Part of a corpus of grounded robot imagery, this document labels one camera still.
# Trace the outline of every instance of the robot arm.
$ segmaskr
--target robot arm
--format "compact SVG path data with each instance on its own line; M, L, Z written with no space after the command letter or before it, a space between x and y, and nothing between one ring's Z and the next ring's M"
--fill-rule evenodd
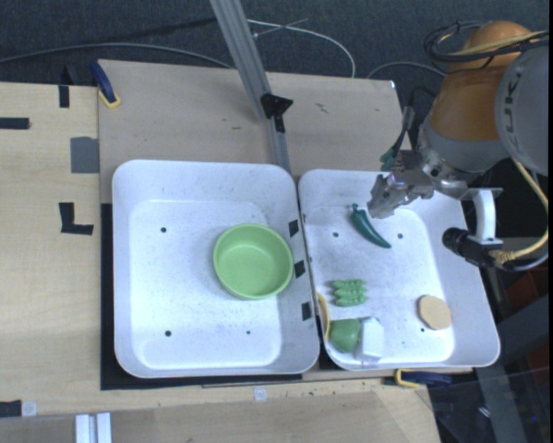
M415 149L399 150L390 173L378 176L368 211L386 218L435 191L471 199L477 232L448 231L443 241L470 262L488 267L512 260L497 254L501 242L495 238L493 197L499 190L482 193L469 185L510 157L548 175L548 33L491 22L476 29L460 52L444 56L435 44L450 30L428 38L427 49L440 62L455 64L418 129Z

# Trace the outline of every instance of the gray carpet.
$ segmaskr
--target gray carpet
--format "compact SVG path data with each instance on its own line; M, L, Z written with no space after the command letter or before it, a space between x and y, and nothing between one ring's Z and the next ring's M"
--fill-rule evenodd
M428 64L426 34L455 20L510 19L531 30L549 26L549 0L241 0L248 18L290 23L332 37L353 55L356 76L394 61ZM172 25L213 17L208 0L0 0L0 58L84 42L144 42L205 54L231 64L216 24L195 29ZM267 70L349 77L346 55L330 42L279 30L258 47ZM67 63L90 80L98 57L207 65L190 57L133 49L98 49L47 55L0 65L0 80L60 82ZM438 88L425 70L396 66L378 78L396 82L402 102L415 85Z

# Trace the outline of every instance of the green pepper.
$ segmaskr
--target green pepper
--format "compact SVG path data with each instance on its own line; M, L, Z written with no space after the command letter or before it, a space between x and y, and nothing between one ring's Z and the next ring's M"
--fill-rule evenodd
M370 224L367 213L364 210L358 209L358 204L352 204L352 215L350 215L350 220L352 220L352 224L355 226L356 230L371 243L380 247L391 247L391 245L377 233L372 224Z

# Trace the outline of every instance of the yellow cable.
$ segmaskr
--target yellow cable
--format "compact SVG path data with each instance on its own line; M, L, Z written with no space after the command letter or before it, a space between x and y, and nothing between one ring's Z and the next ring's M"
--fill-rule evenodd
M533 38L534 36L538 36L541 33L544 33L544 31L535 31L528 34L519 34L517 36L510 36L510 38L504 38L502 40L493 41L493 42L487 42L485 44L479 44L477 46L474 46L472 48L462 49L461 51L457 51L455 53L451 53L451 55L466 55L466 54L476 54L476 53L483 53L484 51L487 51L489 49L498 49L500 47L509 46L511 44L516 44L517 42L522 42L525 40L528 40L530 38Z
M517 167L517 169L520 171L520 174L523 175L524 180L537 194L537 196L541 200L541 203L545 207L545 212L547 213L547 228L545 229L543 236L541 236L541 238L536 243L524 249L520 249L518 251L498 251L498 250L490 251L489 255L491 255L494 259L496 259L496 262L498 262L499 264L504 264L505 262L513 261L514 259L518 259L519 257L526 256L536 251L538 248L544 245L549 238L549 228L548 228L549 201L547 199L547 196L543 193L541 188L535 182L535 179L533 179L533 177L526 171L526 169L524 169L524 166L516 160L513 160L513 162L514 162L514 165Z

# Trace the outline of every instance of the blue clamp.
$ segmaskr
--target blue clamp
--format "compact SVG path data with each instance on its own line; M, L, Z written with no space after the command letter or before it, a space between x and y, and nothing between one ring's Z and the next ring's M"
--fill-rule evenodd
M110 108L114 109L120 105L120 97L116 95L110 79L106 76L106 73L103 71L102 66L100 66L96 61L90 63L90 72L95 78L96 83L98 84L98 95L103 104Z

